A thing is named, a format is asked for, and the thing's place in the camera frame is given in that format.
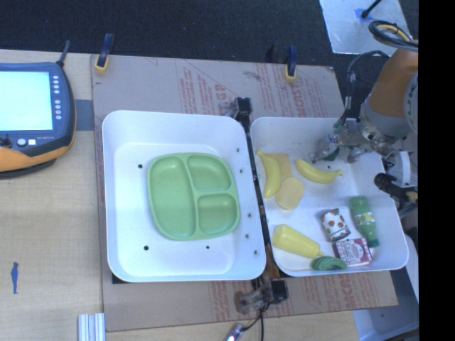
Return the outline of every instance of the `device screen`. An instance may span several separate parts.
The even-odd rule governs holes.
[[[49,72],[0,71],[0,131],[53,130]]]

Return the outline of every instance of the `banana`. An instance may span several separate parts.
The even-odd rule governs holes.
[[[304,161],[303,159],[296,160],[297,170],[306,179],[317,183],[331,183],[339,175],[343,175],[341,169],[338,170],[321,170]]]
[[[265,168],[265,174],[267,176],[262,195],[264,198],[269,198],[277,193],[279,185],[281,184],[281,169],[279,167],[278,161],[275,158],[264,154],[261,150],[258,150],[256,154],[261,157]]]

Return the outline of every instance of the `green divided plate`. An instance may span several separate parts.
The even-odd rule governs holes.
[[[239,222],[234,178],[228,165],[212,154],[155,158],[147,171],[147,190],[154,223],[170,239],[219,237]]]

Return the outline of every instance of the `cardboard sheet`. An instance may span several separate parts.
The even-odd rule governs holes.
[[[102,292],[107,331],[253,319],[235,308],[249,281],[124,283],[107,263],[102,121],[119,109],[223,115],[236,97],[252,100],[258,117],[339,117],[343,112],[330,67],[297,66],[293,83],[284,65],[111,56],[104,72],[93,68]],[[286,278],[289,298],[265,317],[326,313],[397,305],[389,271]]]

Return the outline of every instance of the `wooden table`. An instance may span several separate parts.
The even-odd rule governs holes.
[[[61,53],[0,50],[0,62],[55,62]],[[76,99],[92,100],[90,55],[69,53]],[[0,340],[77,339],[77,317],[103,312],[95,138],[77,131],[51,167],[0,180]],[[11,280],[18,264],[17,293]],[[232,323],[109,332],[106,340],[222,340]],[[259,340],[257,323],[242,341]],[[266,340],[352,341],[351,311],[264,320]]]

